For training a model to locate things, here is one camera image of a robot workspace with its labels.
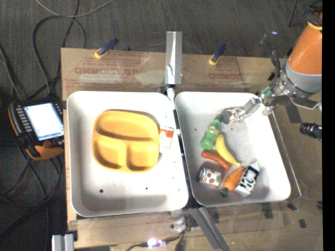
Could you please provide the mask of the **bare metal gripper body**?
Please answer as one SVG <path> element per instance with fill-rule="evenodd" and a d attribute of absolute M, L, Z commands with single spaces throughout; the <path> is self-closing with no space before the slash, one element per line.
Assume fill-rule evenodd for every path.
<path fill-rule="evenodd" d="M 261 91 L 261 98 L 270 109 L 284 104 L 316 109 L 321 107 L 321 102 L 310 100 L 310 97 L 320 91 L 321 75 L 282 73 Z"/>

